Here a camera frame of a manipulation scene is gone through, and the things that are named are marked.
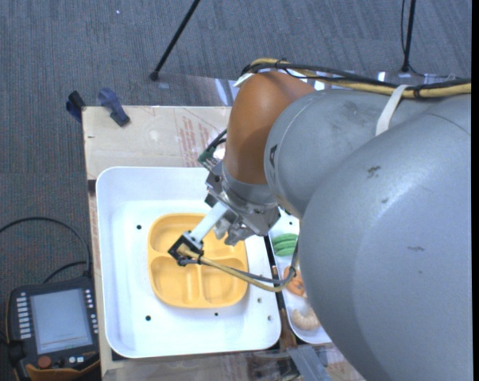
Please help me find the orange pretzel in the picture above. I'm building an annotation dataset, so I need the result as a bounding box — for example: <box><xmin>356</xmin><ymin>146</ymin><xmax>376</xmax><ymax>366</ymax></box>
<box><xmin>283</xmin><ymin>265</ymin><xmax>307</xmax><ymax>298</ymax></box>

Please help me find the white plastic tray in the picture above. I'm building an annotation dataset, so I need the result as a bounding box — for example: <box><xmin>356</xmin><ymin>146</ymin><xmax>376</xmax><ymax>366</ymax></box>
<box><xmin>95</xmin><ymin>166</ymin><xmax>282</xmax><ymax>360</ymax></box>
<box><xmin>268</xmin><ymin>207</ymin><xmax>334</xmax><ymax>345</ymax></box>

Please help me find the black stand leg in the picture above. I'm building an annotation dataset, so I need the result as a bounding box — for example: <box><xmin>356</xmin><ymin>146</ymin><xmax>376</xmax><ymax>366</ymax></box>
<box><xmin>149</xmin><ymin>0</ymin><xmax>211</xmax><ymax>82</ymax></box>
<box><xmin>400</xmin><ymin>0</ymin><xmax>421</xmax><ymax>74</ymax></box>

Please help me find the green pea pod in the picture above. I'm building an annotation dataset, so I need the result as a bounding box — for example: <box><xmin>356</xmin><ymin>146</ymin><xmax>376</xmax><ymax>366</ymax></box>
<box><xmin>272</xmin><ymin>233</ymin><xmax>299</xmax><ymax>258</ymax></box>

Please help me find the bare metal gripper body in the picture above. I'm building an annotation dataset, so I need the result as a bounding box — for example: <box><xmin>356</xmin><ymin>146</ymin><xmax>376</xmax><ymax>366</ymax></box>
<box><xmin>204</xmin><ymin>164</ymin><xmax>282</xmax><ymax>241</ymax></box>

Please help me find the pale orange shrimp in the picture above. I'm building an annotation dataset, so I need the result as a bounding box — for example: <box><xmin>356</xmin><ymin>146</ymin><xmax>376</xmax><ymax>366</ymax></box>
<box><xmin>292</xmin><ymin>306</ymin><xmax>322</xmax><ymax>332</ymax></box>

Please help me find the brown cardboard board red print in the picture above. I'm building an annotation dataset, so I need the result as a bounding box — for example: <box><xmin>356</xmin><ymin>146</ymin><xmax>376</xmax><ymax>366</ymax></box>
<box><xmin>82</xmin><ymin>105</ymin><xmax>363</xmax><ymax>381</ymax></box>

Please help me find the yellow divided plate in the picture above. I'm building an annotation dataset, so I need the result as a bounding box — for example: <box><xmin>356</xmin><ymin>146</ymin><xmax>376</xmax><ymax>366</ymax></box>
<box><xmin>146</xmin><ymin>213</ymin><xmax>250</xmax><ymax>310</ymax></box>

